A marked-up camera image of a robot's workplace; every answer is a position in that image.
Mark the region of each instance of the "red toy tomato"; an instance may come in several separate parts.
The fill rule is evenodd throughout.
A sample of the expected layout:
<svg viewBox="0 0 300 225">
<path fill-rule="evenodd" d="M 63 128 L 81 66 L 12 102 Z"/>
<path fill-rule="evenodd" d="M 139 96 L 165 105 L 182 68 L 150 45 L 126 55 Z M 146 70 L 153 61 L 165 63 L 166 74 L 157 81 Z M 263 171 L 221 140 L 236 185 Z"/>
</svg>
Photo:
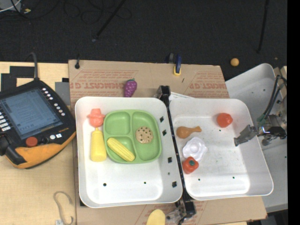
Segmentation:
<svg viewBox="0 0 300 225">
<path fill-rule="evenodd" d="M 225 128 L 233 122 L 230 114 L 222 112 L 217 116 L 217 123 L 221 128 Z"/>
<path fill-rule="evenodd" d="M 190 174 L 191 172 L 195 171 L 198 167 L 199 167 L 199 163 L 193 157 L 188 157 L 182 163 L 182 170 L 186 174 Z"/>
</svg>

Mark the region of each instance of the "white tray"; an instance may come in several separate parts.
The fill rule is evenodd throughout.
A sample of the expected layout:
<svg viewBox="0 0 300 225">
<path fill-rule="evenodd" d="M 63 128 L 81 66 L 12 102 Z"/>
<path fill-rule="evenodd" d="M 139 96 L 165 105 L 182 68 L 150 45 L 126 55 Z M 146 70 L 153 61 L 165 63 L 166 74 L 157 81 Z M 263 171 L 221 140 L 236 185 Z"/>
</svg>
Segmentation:
<svg viewBox="0 0 300 225">
<path fill-rule="evenodd" d="M 196 200 L 268 195 L 273 182 L 258 138 L 235 146 L 234 137 L 249 124 L 253 126 L 247 106 L 237 99 L 177 98 L 171 101 L 170 111 L 174 133 L 180 126 L 200 126 L 202 132 L 188 138 L 177 136 L 176 143 L 182 161 L 182 148 L 193 136 L 201 138 L 207 153 L 199 168 L 184 173 L 186 189 Z M 233 122 L 220 128 L 216 122 L 219 113 L 229 113 Z"/>
<path fill-rule="evenodd" d="M 102 114 L 124 109 L 151 113 L 161 132 L 162 152 L 159 158 L 143 164 L 120 164 L 107 156 L 103 162 L 93 162 L 90 159 L 90 138 L 94 128 L 87 118 L 93 108 L 100 108 Z M 83 97 L 76 102 L 75 115 L 79 194 L 85 205 L 101 208 L 173 203 L 181 198 L 180 173 L 167 109 L 162 101 L 157 98 Z"/>
</svg>

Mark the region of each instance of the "blue clamp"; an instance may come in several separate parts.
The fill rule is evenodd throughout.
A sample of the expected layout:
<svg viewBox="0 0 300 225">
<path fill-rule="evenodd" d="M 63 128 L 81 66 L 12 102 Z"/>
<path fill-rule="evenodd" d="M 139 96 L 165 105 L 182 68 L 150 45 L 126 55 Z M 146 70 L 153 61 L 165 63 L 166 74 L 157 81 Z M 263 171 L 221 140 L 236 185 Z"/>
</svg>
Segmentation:
<svg viewBox="0 0 300 225">
<path fill-rule="evenodd" d="M 174 75 L 179 76 L 181 74 L 181 56 L 177 54 L 176 66 L 174 66 Z"/>
</svg>

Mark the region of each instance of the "touchscreen display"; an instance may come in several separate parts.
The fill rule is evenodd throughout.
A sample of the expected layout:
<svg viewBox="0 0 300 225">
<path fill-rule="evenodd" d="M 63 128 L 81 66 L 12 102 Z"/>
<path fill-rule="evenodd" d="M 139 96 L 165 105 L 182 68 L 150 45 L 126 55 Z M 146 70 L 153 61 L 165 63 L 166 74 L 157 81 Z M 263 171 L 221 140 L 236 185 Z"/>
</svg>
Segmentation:
<svg viewBox="0 0 300 225">
<path fill-rule="evenodd" d="M 39 89 L 1 99 L 0 106 L 21 139 L 62 124 Z"/>
</svg>

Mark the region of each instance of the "yellow bottle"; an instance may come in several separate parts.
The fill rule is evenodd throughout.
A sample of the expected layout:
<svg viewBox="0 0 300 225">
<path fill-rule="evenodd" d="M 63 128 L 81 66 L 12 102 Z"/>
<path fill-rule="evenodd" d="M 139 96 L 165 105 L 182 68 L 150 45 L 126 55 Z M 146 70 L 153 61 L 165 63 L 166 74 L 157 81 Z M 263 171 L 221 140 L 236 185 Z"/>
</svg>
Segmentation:
<svg viewBox="0 0 300 225">
<path fill-rule="evenodd" d="M 102 162 L 106 157 L 103 133 L 98 128 L 95 128 L 95 131 L 92 132 L 90 158 L 94 162 Z"/>
</svg>

